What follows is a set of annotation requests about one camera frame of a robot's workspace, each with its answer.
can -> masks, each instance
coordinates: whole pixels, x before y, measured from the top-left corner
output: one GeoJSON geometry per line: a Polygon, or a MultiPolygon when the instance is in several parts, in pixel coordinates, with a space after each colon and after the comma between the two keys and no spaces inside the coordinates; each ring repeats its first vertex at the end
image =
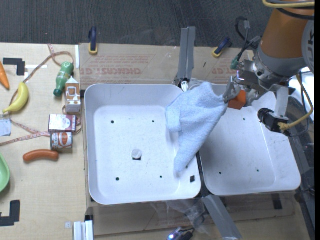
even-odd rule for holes
{"type": "Polygon", "coordinates": [[[50,144],[52,150],[71,149],[73,144],[72,132],[51,133],[50,144]]]}

banana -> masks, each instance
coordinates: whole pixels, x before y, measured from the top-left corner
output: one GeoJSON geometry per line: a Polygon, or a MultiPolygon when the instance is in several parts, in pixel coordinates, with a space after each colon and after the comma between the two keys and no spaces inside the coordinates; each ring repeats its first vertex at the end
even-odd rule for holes
{"type": "Polygon", "coordinates": [[[18,97],[8,108],[2,110],[2,112],[17,112],[21,110],[26,105],[28,98],[29,89],[24,82],[21,82],[18,87],[18,97]]]}

clamp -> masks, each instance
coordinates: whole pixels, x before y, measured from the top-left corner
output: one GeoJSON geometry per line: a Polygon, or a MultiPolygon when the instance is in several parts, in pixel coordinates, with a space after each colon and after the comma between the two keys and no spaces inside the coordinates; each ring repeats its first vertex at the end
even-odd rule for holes
{"type": "Polygon", "coordinates": [[[212,51],[212,56],[215,57],[215,58],[219,58],[220,55],[222,54],[223,52],[223,49],[226,48],[226,47],[230,47],[232,45],[232,43],[230,42],[230,38],[229,37],[226,37],[223,42],[219,45],[219,47],[215,48],[213,51],[212,51]]]}
{"type": "Polygon", "coordinates": [[[91,55],[96,55],[98,53],[97,45],[97,28],[93,26],[89,31],[89,53],[91,55]]]}

yellow cable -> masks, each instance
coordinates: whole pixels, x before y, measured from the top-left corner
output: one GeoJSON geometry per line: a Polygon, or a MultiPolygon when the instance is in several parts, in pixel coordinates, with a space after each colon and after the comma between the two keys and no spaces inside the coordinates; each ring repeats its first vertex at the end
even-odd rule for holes
{"type": "Polygon", "coordinates": [[[309,111],[308,114],[305,114],[303,117],[301,117],[300,119],[298,119],[297,121],[293,122],[293,123],[283,123],[283,122],[279,122],[278,123],[278,126],[280,127],[280,130],[281,131],[286,131],[292,127],[295,127],[296,125],[300,124],[303,120],[307,119],[309,116],[311,116],[311,114],[314,112],[314,106],[312,105],[312,102],[311,102],[311,99],[301,81],[301,78],[300,76],[297,74],[296,75],[296,78],[299,82],[299,84],[301,85],[301,88],[302,88],[302,91],[304,92],[304,94],[306,95],[307,99],[308,99],[308,102],[309,102],[309,105],[311,107],[311,110],[309,111]]]}
{"type": "Polygon", "coordinates": [[[270,3],[267,0],[262,0],[266,7],[271,8],[299,8],[315,6],[315,2],[301,2],[301,3],[270,3]]]}

gray carpet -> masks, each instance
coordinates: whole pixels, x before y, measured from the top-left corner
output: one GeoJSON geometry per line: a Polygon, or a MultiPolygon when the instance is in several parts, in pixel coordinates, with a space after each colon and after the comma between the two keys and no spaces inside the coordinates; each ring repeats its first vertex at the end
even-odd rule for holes
{"type": "Polygon", "coordinates": [[[96,26],[98,43],[179,46],[181,28],[195,26],[195,46],[230,37],[240,48],[236,18],[260,36],[271,12],[262,0],[1,0],[0,42],[75,45],[96,26]]]}

